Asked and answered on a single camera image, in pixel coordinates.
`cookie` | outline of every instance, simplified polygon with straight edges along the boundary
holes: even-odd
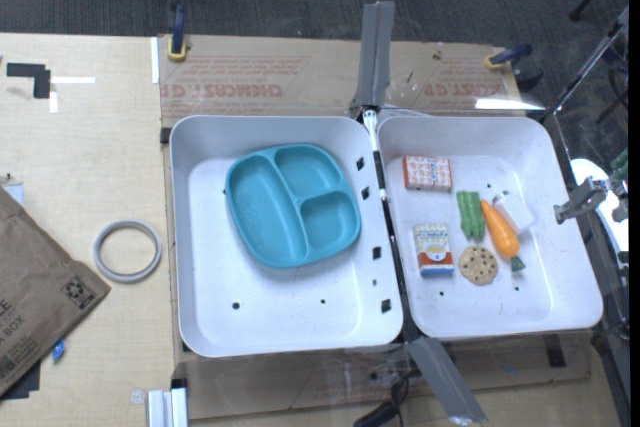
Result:
[[[488,285],[498,274],[498,262],[488,249],[469,246],[458,258],[460,272],[474,285]]]

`white box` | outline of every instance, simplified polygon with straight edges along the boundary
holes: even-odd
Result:
[[[416,133],[423,136],[407,136]],[[577,223],[555,220],[553,205],[568,195],[542,126],[519,117],[397,116],[380,123],[378,141],[411,315],[424,334],[471,339],[583,329],[599,321],[602,298]],[[352,246],[327,260],[298,269],[261,267],[229,217],[226,171],[252,151],[301,142],[337,160],[358,199],[362,230]],[[227,357],[366,348],[397,338],[404,318],[362,125],[333,116],[193,116],[173,128],[170,147],[179,325],[194,352]],[[407,190],[405,155],[447,158],[452,191]],[[477,190],[489,199],[503,190],[522,196],[536,218],[521,239],[524,271],[511,273],[502,261],[486,287],[458,272],[420,276],[415,224],[445,223],[454,261],[471,245],[458,229],[456,190]],[[488,234],[483,245],[493,249]],[[384,301],[390,310],[381,308]]]

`toy green beans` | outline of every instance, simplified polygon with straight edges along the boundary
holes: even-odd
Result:
[[[473,191],[458,191],[456,199],[462,220],[460,226],[465,236],[468,239],[482,239],[485,223],[480,208],[480,195]]]

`roll of tape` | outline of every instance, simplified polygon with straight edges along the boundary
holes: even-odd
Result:
[[[152,240],[155,246],[155,253],[153,255],[153,260],[151,263],[147,265],[144,269],[139,272],[134,272],[132,274],[123,274],[120,272],[115,272],[114,270],[107,267],[100,256],[100,249],[102,248],[102,244],[105,239],[111,235],[114,231],[122,230],[125,228],[133,228],[135,230],[139,230]],[[93,259],[96,262],[98,270],[105,275],[107,278],[117,281],[119,283],[136,283],[144,278],[146,278],[149,274],[153,272],[153,270],[160,263],[160,258],[162,256],[162,243],[160,242],[160,236],[158,233],[147,223],[143,221],[139,221],[137,219],[123,219],[121,221],[115,221],[111,224],[105,226],[102,231],[96,237],[95,242],[93,243]]]

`blue plate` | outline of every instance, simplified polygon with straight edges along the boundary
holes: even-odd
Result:
[[[311,144],[247,155],[227,172],[229,209],[249,252],[279,269],[335,255],[360,233],[360,211],[340,167]]]

